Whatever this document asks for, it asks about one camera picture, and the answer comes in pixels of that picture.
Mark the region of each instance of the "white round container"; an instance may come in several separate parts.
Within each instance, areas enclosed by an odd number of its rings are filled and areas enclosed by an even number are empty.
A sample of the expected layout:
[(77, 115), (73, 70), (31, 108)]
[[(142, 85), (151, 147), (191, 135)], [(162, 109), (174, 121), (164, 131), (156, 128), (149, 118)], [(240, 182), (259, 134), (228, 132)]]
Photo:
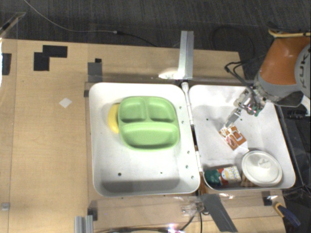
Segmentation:
[(251, 183), (262, 187), (274, 186), (282, 179), (282, 168), (277, 160), (258, 150), (243, 157), (242, 171)]

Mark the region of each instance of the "white diamond sticker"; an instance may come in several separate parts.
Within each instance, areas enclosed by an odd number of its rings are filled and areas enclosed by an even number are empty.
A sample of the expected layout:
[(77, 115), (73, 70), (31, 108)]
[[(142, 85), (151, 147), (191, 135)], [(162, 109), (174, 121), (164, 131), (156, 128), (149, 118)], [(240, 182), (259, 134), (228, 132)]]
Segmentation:
[(63, 106), (64, 108), (67, 108), (71, 103), (72, 101), (68, 98), (64, 98), (63, 100), (59, 102), (59, 104)]

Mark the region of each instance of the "white cable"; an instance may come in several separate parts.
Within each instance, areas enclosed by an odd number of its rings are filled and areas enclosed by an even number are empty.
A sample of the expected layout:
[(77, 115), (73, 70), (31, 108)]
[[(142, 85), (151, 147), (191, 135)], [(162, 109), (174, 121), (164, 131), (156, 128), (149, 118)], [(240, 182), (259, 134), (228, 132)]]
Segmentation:
[(50, 22), (51, 24), (61, 28), (61, 29), (64, 29), (64, 30), (67, 30), (67, 31), (70, 31), (70, 32), (74, 32), (74, 33), (94, 33), (94, 32), (106, 32), (106, 33), (115, 33), (117, 34), (118, 32), (117, 31), (109, 31), (109, 30), (93, 30), (93, 31), (80, 31), (80, 30), (72, 30), (72, 29), (68, 29), (68, 28), (65, 28), (53, 21), (51, 21), (50, 19), (48, 19), (45, 15), (41, 14), (39, 11), (37, 11), (30, 3), (28, 3), (26, 0), (23, 0), (25, 3), (28, 4), (29, 7), (31, 7), (36, 13), (38, 13), (38, 15), (40, 15), (41, 17), (43, 17), (44, 19), (46, 19), (48, 22)]

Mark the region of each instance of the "yellow cable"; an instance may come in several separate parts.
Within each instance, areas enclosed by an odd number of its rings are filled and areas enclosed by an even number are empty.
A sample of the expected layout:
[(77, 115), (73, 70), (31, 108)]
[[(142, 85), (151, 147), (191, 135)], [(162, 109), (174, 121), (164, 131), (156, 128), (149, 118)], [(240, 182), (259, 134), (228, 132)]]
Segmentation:
[(288, 38), (288, 37), (310, 37), (311, 33), (277, 33), (271, 29), (268, 30), (269, 34), (272, 35), (274, 38)]

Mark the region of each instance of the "green plate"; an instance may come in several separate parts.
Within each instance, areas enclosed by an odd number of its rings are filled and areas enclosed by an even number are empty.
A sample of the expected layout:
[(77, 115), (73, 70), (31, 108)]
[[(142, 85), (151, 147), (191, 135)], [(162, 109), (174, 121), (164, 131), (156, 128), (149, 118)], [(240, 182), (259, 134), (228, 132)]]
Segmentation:
[(163, 150), (179, 142), (175, 108), (163, 98), (125, 98), (119, 106), (118, 123), (123, 143), (134, 150)]

